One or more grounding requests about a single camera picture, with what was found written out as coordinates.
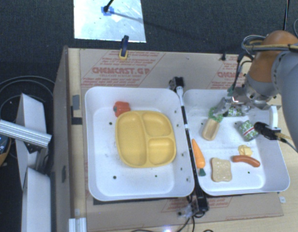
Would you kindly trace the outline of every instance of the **bread slice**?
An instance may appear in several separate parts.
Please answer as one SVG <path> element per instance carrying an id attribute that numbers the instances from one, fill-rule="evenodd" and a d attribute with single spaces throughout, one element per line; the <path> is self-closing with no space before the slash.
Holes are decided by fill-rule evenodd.
<path id="1" fill-rule="evenodd" d="M 231 162 L 229 160 L 222 160 L 219 158 L 211 159 L 212 165 L 212 180 L 215 182 L 231 181 Z"/>

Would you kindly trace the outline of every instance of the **carrot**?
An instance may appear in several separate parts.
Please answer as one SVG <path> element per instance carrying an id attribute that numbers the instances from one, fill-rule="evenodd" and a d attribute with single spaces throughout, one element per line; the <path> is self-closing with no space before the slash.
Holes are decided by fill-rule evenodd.
<path id="1" fill-rule="evenodd" d="M 205 159 L 203 153 L 199 146 L 197 145 L 195 139 L 192 139 L 192 149 L 194 153 L 195 163 L 197 168 L 204 168 L 205 167 Z"/>

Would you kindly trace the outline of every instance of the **divided yellow dish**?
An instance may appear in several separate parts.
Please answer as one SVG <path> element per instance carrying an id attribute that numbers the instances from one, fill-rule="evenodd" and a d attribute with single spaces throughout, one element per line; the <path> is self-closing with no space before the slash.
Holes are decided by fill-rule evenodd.
<path id="1" fill-rule="evenodd" d="M 135 168 L 169 164 L 176 141 L 169 119 L 154 111 L 130 111 L 116 121 L 116 143 L 121 160 Z"/>

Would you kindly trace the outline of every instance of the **dark floor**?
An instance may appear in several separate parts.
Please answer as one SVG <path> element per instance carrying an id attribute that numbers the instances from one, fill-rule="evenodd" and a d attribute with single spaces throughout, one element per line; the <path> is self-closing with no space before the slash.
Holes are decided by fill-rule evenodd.
<path id="1" fill-rule="evenodd" d="M 283 28 L 286 0 L 141 0 L 147 43 L 135 50 L 239 53 L 242 39 Z M 286 30 L 293 32 L 298 0 L 291 0 Z M 73 0 L 0 0 L 0 82 L 20 75 L 55 80 L 64 45 L 114 48 L 118 42 L 76 40 Z M 6 90 L 7 99 L 20 92 L 49 100 L 29 84 Z M 51 102 L 45 103 L 51 118 Z M 14 120 L 17 101 L 4 106 L 2 118 Z M 0 168 L 0 232 L 21 230 L 21 186 L 17 161 L 11 155 Z"/>

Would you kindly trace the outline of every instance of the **toy carrot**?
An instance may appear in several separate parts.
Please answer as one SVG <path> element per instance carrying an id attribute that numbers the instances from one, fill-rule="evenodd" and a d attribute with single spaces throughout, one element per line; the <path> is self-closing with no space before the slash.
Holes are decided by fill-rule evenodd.
<path id="1" fill-rule="evenodd" d="M 206 175 L 206 173 L 204 171 L 204 167 L 206 164 L 205 159 L 204 159 L 203 153 L 202 153 L 201 149 L 199 148 L 199 146 L 197 145 L 197 142 L 195 141 L 195 139 L 192 139 L 192 149 L 193 149 L 193 153 L 194 153 L 196 167 L 200 169 L 199 175 L 205 176 Z"/>

